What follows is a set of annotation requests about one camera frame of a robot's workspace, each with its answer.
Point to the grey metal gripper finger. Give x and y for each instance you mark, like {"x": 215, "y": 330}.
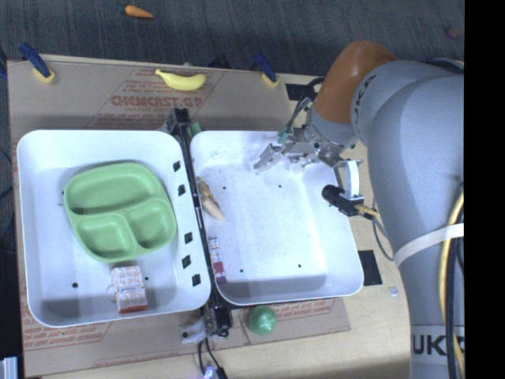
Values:
{"x": 300, "y": 163}
{"x": 267, "y": 158}

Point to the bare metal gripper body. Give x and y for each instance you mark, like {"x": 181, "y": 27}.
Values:
{"x": 305, "y": 143}

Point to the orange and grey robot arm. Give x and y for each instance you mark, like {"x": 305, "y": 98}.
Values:
{"x": 410, "y": 140}

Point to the white plastic tray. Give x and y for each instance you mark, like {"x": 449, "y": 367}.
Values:
{"x": 276, "y": 219}
{"x": 47, "y": 219}

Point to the beige toy food piece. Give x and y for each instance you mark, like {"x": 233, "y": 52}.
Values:
{"x": 210, "y": 200}

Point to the thin black and white rod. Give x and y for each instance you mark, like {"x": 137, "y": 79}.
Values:
{"x": 197, "y": 211}

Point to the white and maroon carton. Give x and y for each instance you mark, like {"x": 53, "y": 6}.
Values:
{"x": 217, "y": 259}

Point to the yellow banana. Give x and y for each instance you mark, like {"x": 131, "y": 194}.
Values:
{"x": 181, "y": 81}

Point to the brown cardboard board, red print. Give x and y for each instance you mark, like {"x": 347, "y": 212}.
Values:
{"x": 118, "y": 105}

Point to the green divided plate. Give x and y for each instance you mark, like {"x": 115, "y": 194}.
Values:
{"x": 118, "y": 211}

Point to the green round toy fruit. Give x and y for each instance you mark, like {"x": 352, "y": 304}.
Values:
{"x": 262, "y": 320}

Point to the orange and white carton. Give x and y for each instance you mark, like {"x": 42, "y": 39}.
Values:
{"x": 128, "y": 288}

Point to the orange carrot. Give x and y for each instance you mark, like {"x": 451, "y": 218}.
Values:
{"x": 138, "y": 12}

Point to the black cylinder on white bracket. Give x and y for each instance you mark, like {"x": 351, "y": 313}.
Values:
{"x": 342, "y": 200}

